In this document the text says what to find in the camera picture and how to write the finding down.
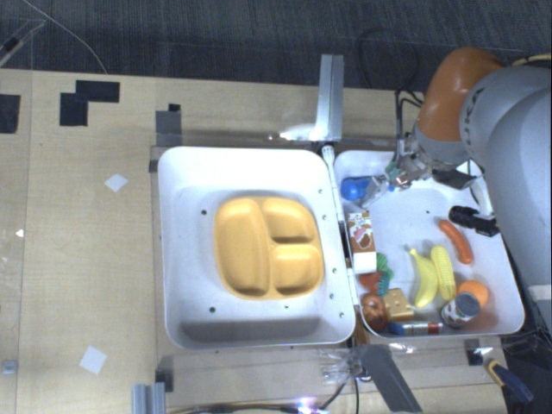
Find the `white wire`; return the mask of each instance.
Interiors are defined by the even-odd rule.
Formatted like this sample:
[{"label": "white wire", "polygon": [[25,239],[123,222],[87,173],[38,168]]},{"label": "white wire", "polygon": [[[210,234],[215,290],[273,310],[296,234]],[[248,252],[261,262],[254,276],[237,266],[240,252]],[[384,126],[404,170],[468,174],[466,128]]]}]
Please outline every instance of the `white wire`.
[{"label": "white wire", "polygon": [[83,45],[85,45],[86,49],[88,49],[90,51],[90,53],[94,56],[94,58],[96,59],[97,63],[100,65],[100,67],[102,68],[102,71],[104,73],[108,73],[107,72],[107,69],[105,68],[104,66],[104,63],[100,60],[100,58],[97,56],[97,54],[94,52],[94,49],[91,48],[91,46],[86,42],[84,41],[82,38],[80,38],[78,35],[76,35],[75,33],[73,33],[69,28],[66,28],[65,26],[63,26],[60,22],[58,22],[57,20],[54,20],[51,16],[49,16],[46,12],[44,12],[43,10],[37,8],[36,6],[34,6],[29,0],[21,0],[22,2],[24,2],[25,4],[27,4],[28,6],[30,6],[32,9],[34,9],[36,12],[38,12],[39,14],[42,14],[43,16],[45,16],[50,22],[52,22],[53,24],[55,24],[56,26],[59,26],[60,28],[62,28],[64,31],[66,31],[69,35],[71,35],[72,37],[76,38],[78,41],[80,41]]}]

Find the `toy sausage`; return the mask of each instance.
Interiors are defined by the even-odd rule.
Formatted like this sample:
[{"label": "toy sausage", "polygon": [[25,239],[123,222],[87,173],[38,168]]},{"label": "toy sausage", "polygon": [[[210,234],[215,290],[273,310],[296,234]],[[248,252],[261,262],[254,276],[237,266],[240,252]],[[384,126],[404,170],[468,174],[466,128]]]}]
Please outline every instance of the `toy sausage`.
[{"label": "toy sausage", "polygon": [[474,254],[464,235],[446,219],[439,222],[439,229],[441,229],[455,245],[460,262],[462,264],[471,264],[474,261]]}]

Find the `toy orange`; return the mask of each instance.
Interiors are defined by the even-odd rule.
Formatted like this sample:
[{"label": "toy orange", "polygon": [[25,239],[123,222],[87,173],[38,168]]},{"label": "toy orange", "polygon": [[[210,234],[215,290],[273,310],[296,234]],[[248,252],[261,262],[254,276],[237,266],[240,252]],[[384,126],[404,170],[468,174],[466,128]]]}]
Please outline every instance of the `toy orange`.
[{"label": "toy orange", "polygon": [[489,299],[489,291],[487,288],[477,280],[467,280],[462,282],[458,287],[458,293],[468,292],[473,294],[475,298],[480,302],[481,307],[486,304]]}]

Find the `wooden surface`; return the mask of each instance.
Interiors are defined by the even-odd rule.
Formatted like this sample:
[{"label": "wooden surface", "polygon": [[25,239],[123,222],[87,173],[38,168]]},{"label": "wooden surface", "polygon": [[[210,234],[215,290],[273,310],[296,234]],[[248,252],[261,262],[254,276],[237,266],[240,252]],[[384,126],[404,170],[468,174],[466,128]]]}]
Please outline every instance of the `wooden surface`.
[{"label": "wooden surface", "polygon": [[[0,92],[8,93],[4,82],[16,75],[1,71]],[[60,127],[60,93],[75,92],[76,79],[119,81],[121,100],[89,103],[86,128]],[[132,385],[151,384],[156,367],[148,173],[155,111],[180,104],[184,130],[272,135],[314,122],[317,88],[53,72],[33,72],[31,82],[16,412],[130,413]],[[409,111],[405,129],[414,119]],[[391,136],[393,125],[391,92],[345,91],[346,135]],[[3,158],[12,143],[3,141]],[[129,181],[117,193],[104,185],[116,173]],[[107,355],[99,375],[79,366],[89,346]],[[442,366],[423,373],[408,357],[398,359],[424,411],[505,412],[499,388],[459,351],[448,360],[443,348]],[[499,348],[492,354],[504,361]],[[200,371],[209,385],[209,370]],[[459,385],[462,374],[468,378]],[[440,385],[416,384],[424,379]],[[15,388],[6,381],[0,394],[9,396]],[[216,390],[204,388],[207,395]],[[361,412],[388,412],[373,384],[362,391]],[[6,400],[0,411],[11,414]],[[350,412],[354,397],[345,394],[332,407]]]}]

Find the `dark background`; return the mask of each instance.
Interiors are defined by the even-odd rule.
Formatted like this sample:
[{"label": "dark background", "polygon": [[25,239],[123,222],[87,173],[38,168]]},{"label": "dark background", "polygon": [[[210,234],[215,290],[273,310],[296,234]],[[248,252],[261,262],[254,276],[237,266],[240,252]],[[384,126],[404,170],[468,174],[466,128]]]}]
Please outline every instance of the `dark background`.
[{"label": "dark background", "polygon": [[[114,74],[317,85],[320,55],[335,53],[345,56],[347,87],[408,82],[424,91],[457,47],[482,47],[506,63],[551,48],[552,0],[28,1],[86,41]],[[0,41],[29,19],[45,16],[21,0],[0,0]],[[102,71],[52,21],[7,67]],[[527,306],[524,329],[505,339],[508,366],[536,395],[525,412],[552,412],[552,354]]]}]

